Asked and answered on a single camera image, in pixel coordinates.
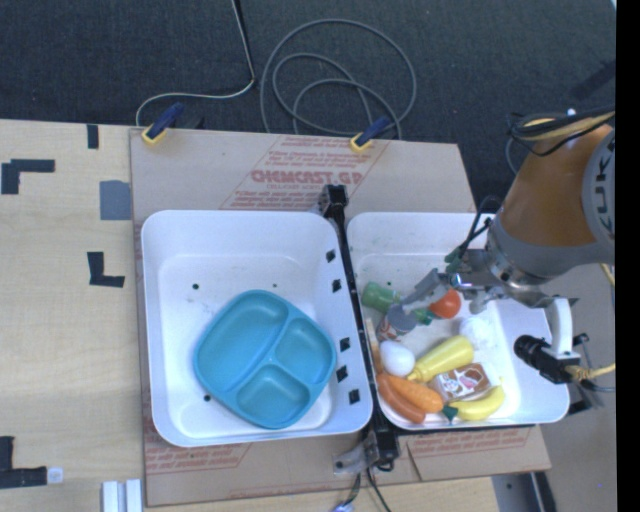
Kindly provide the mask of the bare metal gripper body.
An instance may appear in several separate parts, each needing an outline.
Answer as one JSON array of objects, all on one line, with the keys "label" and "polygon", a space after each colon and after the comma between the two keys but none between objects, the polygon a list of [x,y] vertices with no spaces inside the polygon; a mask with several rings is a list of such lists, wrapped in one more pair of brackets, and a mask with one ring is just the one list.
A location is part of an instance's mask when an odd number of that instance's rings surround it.
[{"label": "bare metal gripper body", "polygon": [[456,248],[446,256],[446,273],[452,287],[467,300],[483,289],[491,289],[494,300],[544,300],[540,289],[544,280],[519,269],[500,252]]}]

